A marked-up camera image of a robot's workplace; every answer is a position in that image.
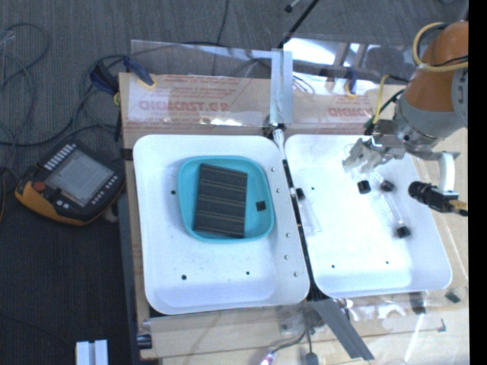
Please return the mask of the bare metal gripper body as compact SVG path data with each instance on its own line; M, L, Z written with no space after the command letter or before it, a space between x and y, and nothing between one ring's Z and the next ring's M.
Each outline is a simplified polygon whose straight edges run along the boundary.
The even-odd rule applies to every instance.
M442 139L442 127L423 120L380 119L364 132L367 145L385 158L400 159L411 154L421 159L434 156L433 148Z

